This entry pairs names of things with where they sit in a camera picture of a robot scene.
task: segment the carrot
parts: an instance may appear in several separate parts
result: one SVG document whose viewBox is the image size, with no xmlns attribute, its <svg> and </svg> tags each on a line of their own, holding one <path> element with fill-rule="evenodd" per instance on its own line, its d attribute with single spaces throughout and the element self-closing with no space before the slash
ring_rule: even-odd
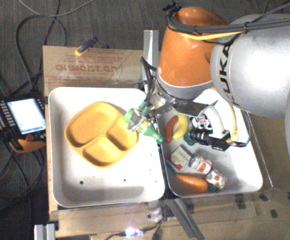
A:
<svg viewBox="0 0 290 240">
<path fill-rule="evenodd" d="M 203 179 L 179 173 L 175 173 L 174 176 L 181 182 L 197 190 L 199 193 L 204 193 L 208 190 L 208 183 Z"/>
<path fill-rule="evenodd" d="M 167 123 L 165 127 L 165 141 L 170 143 L 173 140 L 173 128 L 178 122 L 178 116 L 173 116 Z"/>
</svg>

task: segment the control button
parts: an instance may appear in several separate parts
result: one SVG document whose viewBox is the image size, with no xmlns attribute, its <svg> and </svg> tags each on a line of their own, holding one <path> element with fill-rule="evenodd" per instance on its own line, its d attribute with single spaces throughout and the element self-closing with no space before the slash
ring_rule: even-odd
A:
<svg viewBox="0 0 290 240">
<path fill-rule="evenodd" d="M 35 139 L 35 137 L 32 134 L 28 134 L 26 136 L 26 141 L 28 141 L 28 142 L 32 142 L 34 139 Z"/>
</svg>

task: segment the red and white can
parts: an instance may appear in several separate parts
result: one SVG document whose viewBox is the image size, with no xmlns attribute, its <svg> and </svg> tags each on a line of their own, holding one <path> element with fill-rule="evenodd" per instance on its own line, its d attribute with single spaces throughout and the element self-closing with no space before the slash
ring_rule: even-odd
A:
<svg viewBox="0 0 290 240">
<path fill-rule="evenodd" d="M 205 180 L 217 187 L 219 190 L 223 189 L 226 186 L 226 183 L 228 182 L 228 178 L 223 176 L 219 171 L 217 171 L 215 168 L 212 168 L 208 175 L 206 175 Z"/>
<path fill-rule="evenodd" d="M 200 155 L 196 155 L 189 160 L 188 166 L 197 170 L 199 174 L 206 175 L 211 170 L 211 161 Z"/>
</svg>

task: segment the cardboard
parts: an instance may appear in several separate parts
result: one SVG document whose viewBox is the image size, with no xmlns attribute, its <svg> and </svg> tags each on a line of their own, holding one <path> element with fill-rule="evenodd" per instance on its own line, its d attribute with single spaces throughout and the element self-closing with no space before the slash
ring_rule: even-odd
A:
<svg viewBox="0 0 290 240">
<path fill-rule="evenodd" d="M 142 82 L 142 50 L 43 46 L 45 96 L 57 87 L 134 88 Z"/>
</svg>

